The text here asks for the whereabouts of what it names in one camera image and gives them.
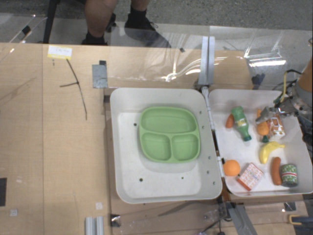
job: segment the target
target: toy banana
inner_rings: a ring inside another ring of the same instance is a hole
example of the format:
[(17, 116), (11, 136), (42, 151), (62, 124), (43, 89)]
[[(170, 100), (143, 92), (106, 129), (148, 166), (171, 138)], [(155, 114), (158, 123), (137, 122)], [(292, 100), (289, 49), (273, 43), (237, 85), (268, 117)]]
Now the toy banana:
[(279, 144), (276, 141), (268, 142), (265, 144), (259, 154), (259, 158), (262, 164), (266, 164), (268, 161), (269, 154), (273, 151), (276, 150), (277, 148), (284, 148), (284, 144)]

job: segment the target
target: tin can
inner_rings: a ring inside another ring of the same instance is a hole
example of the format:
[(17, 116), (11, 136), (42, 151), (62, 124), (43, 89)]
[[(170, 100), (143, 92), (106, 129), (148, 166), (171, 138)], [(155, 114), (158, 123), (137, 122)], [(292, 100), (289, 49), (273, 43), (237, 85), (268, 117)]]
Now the tin can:
[(297, 167), (292, 164), (284, 164), (280, 167), (282, 172), (282, 186), (295, 187), (298, 185)]

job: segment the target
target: concrete floor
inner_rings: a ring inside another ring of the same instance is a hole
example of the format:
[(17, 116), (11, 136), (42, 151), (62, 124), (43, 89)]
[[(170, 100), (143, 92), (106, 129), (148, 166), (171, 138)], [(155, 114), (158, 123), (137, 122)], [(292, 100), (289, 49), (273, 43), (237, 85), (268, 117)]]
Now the concrete floor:
[[(151, 0), (148, 18), (161, 24), (236, 26), (312, 31), (313, 0)], [(0, 13), (44, 15), (48, 0), (0, 0)], [(130, 0), (119, 0), (117, 21), (124, 22)], [(57, 18), (83, 19), (84, 7), (61, 0)]]

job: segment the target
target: black sock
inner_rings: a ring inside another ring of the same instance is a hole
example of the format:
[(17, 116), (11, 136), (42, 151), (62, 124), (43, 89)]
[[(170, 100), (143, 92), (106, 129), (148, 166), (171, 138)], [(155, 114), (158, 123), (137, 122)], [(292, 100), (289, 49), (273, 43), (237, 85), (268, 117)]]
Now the black sock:
[(96, 44), (96, 45), (101, 45), (104, 44), (104, 34), (102, 37), (94, 37), (92, 36), (89, 31), (86, 35), (86, 43), (87, 44)]
[(129, 16), (129, 20), (131, 20), (132, 23), (134, 24), (141, 24), (141, 22), (146, 18), (146, 14), (147, 14), (147, 10), (139, 11), (139, 10), (135, 10), (131, 6), (131, 13)]

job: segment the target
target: toy bottle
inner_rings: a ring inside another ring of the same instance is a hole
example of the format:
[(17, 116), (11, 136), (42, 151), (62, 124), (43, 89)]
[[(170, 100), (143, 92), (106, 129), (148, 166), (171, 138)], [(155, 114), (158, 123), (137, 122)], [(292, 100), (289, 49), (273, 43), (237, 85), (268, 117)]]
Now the toy bottle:
[(248, 132), (249, 124), (248, 124), (248, 121), (244, 115), (243, 108), (241, 106), (237, 106), (237, 107), (231, 109), (231, 113), (234, 116), (237, 130), (242, 135), (244, 141), (251, 140), (251, 136), (249, 135), (249, 132)]

